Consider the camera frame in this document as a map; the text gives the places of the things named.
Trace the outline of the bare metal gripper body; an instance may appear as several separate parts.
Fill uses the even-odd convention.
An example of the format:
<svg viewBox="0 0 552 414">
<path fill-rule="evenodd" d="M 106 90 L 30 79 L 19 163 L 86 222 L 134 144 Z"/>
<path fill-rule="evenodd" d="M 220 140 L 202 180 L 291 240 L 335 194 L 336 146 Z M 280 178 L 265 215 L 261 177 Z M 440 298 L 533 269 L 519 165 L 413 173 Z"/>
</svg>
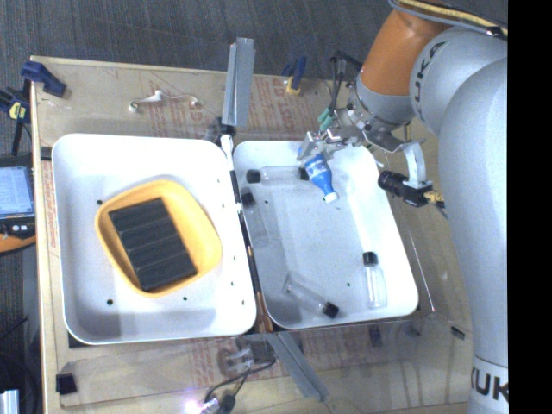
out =
<svg viewBox="0 0 552 414">
<path fill-rule="evenodd" d="M 381 150 L 394 153 L 404 143 L 393 131 L 406 125 L 406 114 L 400 111 L 373 113 L 363 107 L 341 108 L 336 119 L 326 130 L 326 138 L 344 140 L 348 146 L 370 144 Z"/>
</svg>

